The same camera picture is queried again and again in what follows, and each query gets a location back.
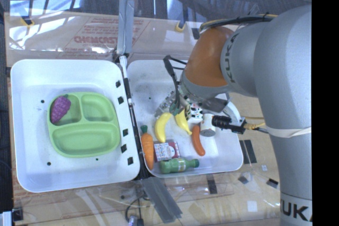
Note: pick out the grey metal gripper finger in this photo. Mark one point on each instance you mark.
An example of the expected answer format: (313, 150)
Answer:
(161, 109)

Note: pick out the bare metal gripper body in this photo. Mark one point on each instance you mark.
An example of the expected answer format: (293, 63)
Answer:
(173, 99)

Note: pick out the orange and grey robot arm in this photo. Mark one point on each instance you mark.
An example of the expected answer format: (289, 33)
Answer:
(278, 66)

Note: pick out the yellow banana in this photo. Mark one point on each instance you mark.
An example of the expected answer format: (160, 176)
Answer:
(183, 121)
(160, 128)

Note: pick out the white plastic tray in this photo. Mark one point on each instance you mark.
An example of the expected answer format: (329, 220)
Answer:
(31, 113)
(148, 87)

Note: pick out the white carton with black spots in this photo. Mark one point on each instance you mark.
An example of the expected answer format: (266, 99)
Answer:
(194, 115)

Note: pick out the thin black and white rod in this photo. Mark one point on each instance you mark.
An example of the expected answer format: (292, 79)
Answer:
(128, 90)

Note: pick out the orange carrot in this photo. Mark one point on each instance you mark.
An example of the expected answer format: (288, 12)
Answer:
(147, 148)

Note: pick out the red and white carton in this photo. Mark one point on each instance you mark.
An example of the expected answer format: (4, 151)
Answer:
(167, 151)

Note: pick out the white can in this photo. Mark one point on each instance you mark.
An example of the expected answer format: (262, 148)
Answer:
(207, 127)

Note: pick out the orange sausage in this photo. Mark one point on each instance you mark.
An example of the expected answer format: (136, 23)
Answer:
(197, 140)

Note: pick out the green bottle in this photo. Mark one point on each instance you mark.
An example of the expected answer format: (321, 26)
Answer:
(174, 165)

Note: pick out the green divided plate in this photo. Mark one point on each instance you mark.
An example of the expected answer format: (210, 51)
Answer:
(84, 137)

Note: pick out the purple grapes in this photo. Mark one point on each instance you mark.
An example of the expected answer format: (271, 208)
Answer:
(59, 108)

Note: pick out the brown cardboard board, red print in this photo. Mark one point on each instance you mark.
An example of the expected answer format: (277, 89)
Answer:
(79, 34)

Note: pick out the black cylinder on white bracket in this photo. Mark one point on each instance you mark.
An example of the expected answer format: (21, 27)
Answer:
(222, 121)

